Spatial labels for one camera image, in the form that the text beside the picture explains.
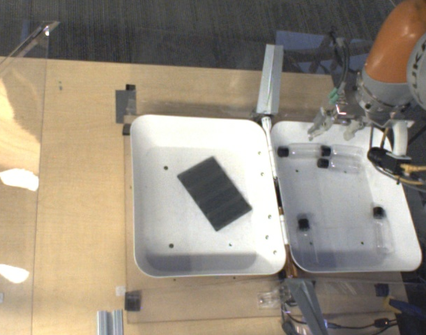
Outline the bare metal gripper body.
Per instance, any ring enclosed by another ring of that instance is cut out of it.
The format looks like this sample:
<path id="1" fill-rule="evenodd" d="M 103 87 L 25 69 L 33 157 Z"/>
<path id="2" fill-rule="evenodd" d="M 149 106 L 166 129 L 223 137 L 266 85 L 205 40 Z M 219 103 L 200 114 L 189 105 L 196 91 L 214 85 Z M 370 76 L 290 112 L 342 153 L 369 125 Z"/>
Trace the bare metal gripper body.
<path id="1" fill-rule="evenodd" d="M 391 89 L 367 87 L 342 87 L 332 91 L 322 106 L 322 116 L 328 123 L 383 125 L 391 113 Z"/>

